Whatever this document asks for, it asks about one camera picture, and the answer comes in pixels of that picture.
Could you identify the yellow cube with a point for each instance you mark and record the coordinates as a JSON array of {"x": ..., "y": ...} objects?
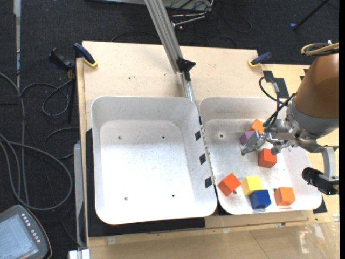
[{"x": 251, "y": 185}]

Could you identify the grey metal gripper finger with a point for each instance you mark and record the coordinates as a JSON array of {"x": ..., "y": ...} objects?
[
  {"x": 253, "y": 144},
  {"x": 277, "y": 149}
]

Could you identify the orange cube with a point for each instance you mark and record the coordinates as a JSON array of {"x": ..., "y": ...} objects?
[
  {"x": 284, "y": 196},
  {"x": 257, "y": 125}
]

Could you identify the white plastic tray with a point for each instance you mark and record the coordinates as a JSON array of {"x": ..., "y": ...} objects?
[
  {"x": 229, "y": 155},
  {"x": 145, "y": 166}
]

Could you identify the blue cube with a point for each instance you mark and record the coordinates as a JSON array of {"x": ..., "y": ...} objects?
[{"x": 260, "y": 199}]

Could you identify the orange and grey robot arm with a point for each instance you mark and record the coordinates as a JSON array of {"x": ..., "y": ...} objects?
[{"x": 318, "y": 90}]

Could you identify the black cylinder on white bracket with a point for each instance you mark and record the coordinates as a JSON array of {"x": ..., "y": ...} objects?
[{"x": 327, "y": 183}]

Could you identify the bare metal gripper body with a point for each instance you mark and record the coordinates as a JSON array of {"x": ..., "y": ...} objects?
[{"x": 283, "y": 136}]

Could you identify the purple cube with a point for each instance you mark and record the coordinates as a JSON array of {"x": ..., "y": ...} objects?
[{"x": 245, "y": 137}]

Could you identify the pale wood board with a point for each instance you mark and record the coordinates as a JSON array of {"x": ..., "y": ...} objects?
[{"x": 140, "y": 71}]

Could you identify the red-orange cube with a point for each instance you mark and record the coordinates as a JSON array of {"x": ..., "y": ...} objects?
[
  {"x": 266, "y": 158},
  {"x": 229, "y": 184}
]

